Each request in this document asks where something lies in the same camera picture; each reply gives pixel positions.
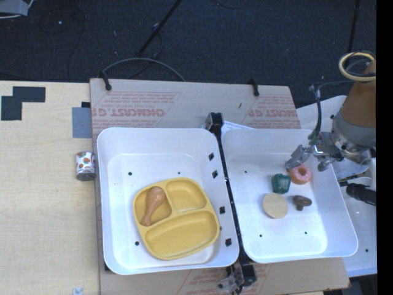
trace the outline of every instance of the donut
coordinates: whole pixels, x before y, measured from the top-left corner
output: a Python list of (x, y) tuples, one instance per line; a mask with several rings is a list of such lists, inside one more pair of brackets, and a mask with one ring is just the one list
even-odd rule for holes
[(305, 184), (311, 179), (311, 170), (304, 164), (289, 170), (290, 180), (295, 184)]

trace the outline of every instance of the yellow divided plate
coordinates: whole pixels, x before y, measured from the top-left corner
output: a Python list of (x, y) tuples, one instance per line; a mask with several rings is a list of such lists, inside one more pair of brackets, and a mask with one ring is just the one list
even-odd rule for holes
[[(165, 199), (143, 226), (147, 194), (153, 187), (165, 192)], [(190, 178), (173, 178), (151, 184), (136, 193), (133, 213), (142, 240), (149, 252), (162, 260), (173, 260), (196, 253), (213, 244), (220, 225), (208, 196)]]

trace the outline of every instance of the beige disc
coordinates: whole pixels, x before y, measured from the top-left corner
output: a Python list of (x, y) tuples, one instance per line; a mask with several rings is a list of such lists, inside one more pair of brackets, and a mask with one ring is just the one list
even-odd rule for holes
[(288, 213), (288, 203), (281, 194), (274, 192), (264, 196), (262, 206), (268, 216), (281, 219)]

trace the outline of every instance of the soda can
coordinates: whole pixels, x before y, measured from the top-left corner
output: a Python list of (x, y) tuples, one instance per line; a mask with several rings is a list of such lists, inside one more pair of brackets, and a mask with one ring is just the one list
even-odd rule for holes
[(91, 181), (96, 178), (95, 154), (89, 151), (76, 154), (76, 178)]

